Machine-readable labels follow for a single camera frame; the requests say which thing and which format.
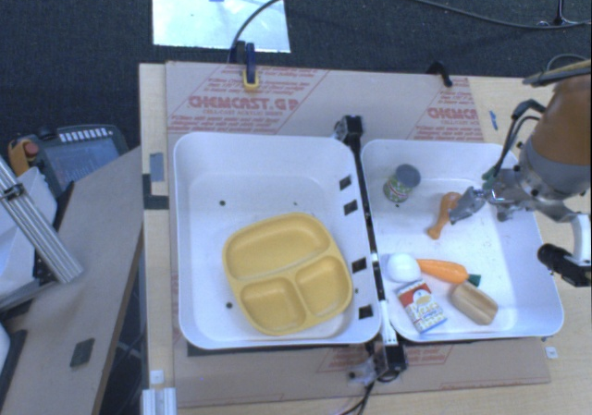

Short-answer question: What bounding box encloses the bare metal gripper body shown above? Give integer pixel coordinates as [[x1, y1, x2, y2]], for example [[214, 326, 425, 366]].
[[483, 166, 577, 223]]

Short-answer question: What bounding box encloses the orange toy chicken drumstick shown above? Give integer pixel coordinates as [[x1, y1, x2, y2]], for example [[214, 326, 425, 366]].
[[425, 190, 463, 241]]

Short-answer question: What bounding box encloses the orange carrot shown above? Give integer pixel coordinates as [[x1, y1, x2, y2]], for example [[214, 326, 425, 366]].
[[415, 258, 483, 288]]

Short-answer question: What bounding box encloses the white plastic tray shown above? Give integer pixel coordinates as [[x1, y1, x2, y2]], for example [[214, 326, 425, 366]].
[[360, 139, 566, 344], [173, 131, 384, 351]]

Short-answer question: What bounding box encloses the green can grey lid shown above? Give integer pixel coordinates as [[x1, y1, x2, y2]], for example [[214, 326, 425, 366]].
[[382, 164, 423, 204]]

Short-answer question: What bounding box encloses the white egg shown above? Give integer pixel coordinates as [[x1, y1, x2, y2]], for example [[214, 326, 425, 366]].
[[386, 252, 423, 285]]

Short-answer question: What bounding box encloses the tan bread bun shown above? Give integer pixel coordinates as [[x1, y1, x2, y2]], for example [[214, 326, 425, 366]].
[[450, 280, 500, 326]]

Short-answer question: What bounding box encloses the thin black and white rod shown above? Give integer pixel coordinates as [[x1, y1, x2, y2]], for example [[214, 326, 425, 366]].
[[349, 134, 398, 346]]

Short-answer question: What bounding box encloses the red and white carton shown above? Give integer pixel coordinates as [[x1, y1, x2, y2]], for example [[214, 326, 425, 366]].
[[396, 278, 449, 336]]

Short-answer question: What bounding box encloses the yellow divided plate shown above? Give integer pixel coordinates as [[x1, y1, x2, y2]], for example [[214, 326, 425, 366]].
[[221, 212, 354, 337]]

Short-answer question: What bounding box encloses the brown cardboard board red print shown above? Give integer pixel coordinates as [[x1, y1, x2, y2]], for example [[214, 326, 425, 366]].
[[165, 60, 553, 409]]

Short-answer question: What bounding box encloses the black cylinder on white bracket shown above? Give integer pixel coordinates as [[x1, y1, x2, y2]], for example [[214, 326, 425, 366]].
[[536, 212, 592, 287]]

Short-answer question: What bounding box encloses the black block with thin wires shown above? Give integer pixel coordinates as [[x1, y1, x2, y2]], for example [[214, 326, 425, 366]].
[[371, 342, 409, 381], [333, 114, 364, 144]]

